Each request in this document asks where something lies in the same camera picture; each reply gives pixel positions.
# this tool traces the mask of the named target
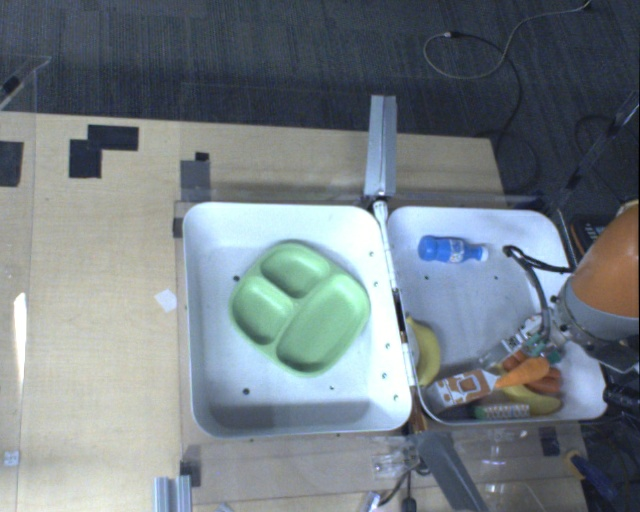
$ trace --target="water bottle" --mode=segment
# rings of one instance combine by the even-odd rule
[[[423,236],[418,244],[418,254],[425,261],[444,263],[462,263],[474,259],[485,261],[489,251],[482,245],[468,244],[460,238],[436,238]]]

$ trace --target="carrot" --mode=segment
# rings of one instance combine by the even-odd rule
[[[554,368],[553,366],[549,368],[549,373],[547,373],[547,377],[551,377],[552,379],[556,379],[556,380],[562,379],[560,370],[558,370],[557,368]]]
[[[495,384],[496,389],[518,384],[528,384],[540,380],[549,373],[549,361],[544,357],[532,357],[524,361],[506,375],[500,377]]]
[[[529,359],[529,356],[525,354],[522,350],[518,350],[515,354],[513,354],[513,357],[515,357],[521,363]]]
[[[516,366],[519,366],[519,365],[520,365],[520,361],[518,361],[515,358],[515,356],[509,356],[504,361],[502,361],[502,367],[508,372],[510,372]]]
[[[502,361],[502,367],[510,372],[516,366],[520,365],[520,363],[522,363],[522,361],[524,361],[525,359],[528,359],[528,356],[524,352],[522,352],[522,350],[518,350],[517,352],[507,357],[504,361]]]
[[[560,386],[562,382],[555,377],[546,376],[543,379],[529,382],[526,386],[537,393],[550,393],[555,394],[560,392]]]

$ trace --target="white container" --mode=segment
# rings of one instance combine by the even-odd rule
[[[215,437],[389,431],[411,394],[375,219],[351,206],[203,203],[184,219],[193,415]],[[320,376],[292,374],[233,327],[236,281],[270,247],[306,243],[363,285],[371,315]]]
[[[389,219],[388,234],[403,308],[435,331],[441,377],[473,369],[480,354],[539,309],[535,291],[522,269],[503,255],[503,245],[566,265],[555,226],[533,212],[400,208]],[[459,265],[422,261],[418,241],[427,234],[484,244],[489,258]],[[183,237],[191,403],[206,433],[242,438],[379,432],[407,421],[411,369],[405,367],[380,227],[373,216],[349,206],[203,203],[185,216]],[[265,358],[234,329],[228,313],[234,277],[270,247],[290,240],[306,243],[347,270],[371,301],[360,336],[335,366],[313,378],[296,376]],[[539,276],[548,297],[566,278],[547,272]],[[526,422],[604,413],[598,363],[577,346],[567,348],[559,365],[563,408]]]
[[[391,214],[388,232],[405,313],[429,325],[440,343],[437,378],[474,369],[480,355],[513,335],[524,319],[540,310],[533,286],[520,266],[504,255],[503,246],[515,245],[534,258],[567,266],[555,225],[531,211],[405,207]],[[423,261],[418,243],[424,235],[482,244],[489,257],[485,262],[469,260],[458,265]],[[536,273],[547,300],[567,279],[552,272]],[[557,365],[563,376],[563,407],[520,422],[592,419],[604,414],[605,382],[598,362],[573,343],[565,347],[566,356]],[[445,423],[478,424],[475,420]]]

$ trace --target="banana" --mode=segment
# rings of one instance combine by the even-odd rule
[[[407,316],[407,324],[413,330],[420,349],[420,360],[416,368],[418,384],[420,386],[428,386],[440,371],[440,345],[438,344],[438,338],[429,327],[416,322],[410,316]]]
[[[559,398],[534,393],[525,386],[509,386],[500,391],[507,395],[512,402],[528,404],[532,416],[551,414],[562,407],[562,401]]]

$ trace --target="green plate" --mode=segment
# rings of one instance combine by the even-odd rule
[[[249,342],[294,373],[316,376],[347,351],[371,306],[338,265],[298,242],[271,248],[238,282],[231,319]]]

